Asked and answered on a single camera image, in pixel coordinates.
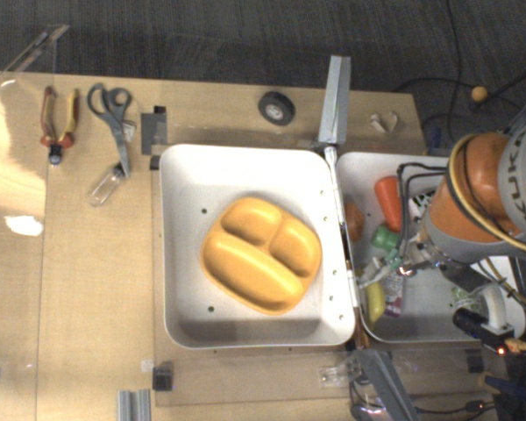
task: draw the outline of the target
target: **wooden table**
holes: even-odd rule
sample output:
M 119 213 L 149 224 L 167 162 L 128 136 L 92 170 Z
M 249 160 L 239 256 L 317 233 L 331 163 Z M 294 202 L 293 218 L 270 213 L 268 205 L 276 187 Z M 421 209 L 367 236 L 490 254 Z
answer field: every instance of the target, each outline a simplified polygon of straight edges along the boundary
M 151 387 L 154 361 L 153 211 L 150 158 L 140 154 L 140 129 L 129 146 L 131 179 L 93 209 L 86 195 L 117 162 L 107 125 L 85 104 L 89 87 L 125 87 L 133 95 L 126 117 L 167 107 L 170 127 L 194 125 L 246 130 L 266 139 L 315 138 L 323 89 L 274 89 L 296 106 L 285 128 L 266 122 L 257 102 L 261 86 L 164 82 L 91 76 L 25 74 L 0 97 L 0 420 L 113 420 L 121 389 Z M 59 98 L 58 122 L 66 120 L 67 96 L 81 92 L 75 144 L 57 168 L 39 144 L 43 89 Z M 395 111 L 401 129 L 390 135 L 369 124 L 373 113 Z M 348 149 L 423 153 L 413 98 L 352 92 Z M 14 233 L 5 223 L 33 217 L 39 235 Z M 153 419 L 350 420 L 344 398 L 305 401 L 158 407 Z

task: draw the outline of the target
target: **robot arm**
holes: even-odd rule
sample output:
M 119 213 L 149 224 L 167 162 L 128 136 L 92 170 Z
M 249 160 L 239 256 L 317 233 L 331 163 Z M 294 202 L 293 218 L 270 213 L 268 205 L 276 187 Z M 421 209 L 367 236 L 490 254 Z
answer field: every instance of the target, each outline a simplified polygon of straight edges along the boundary
M 526 125 L 466 137 L 423 217 L 417 246 L 441 269 L 490 255 L 526 260 Z

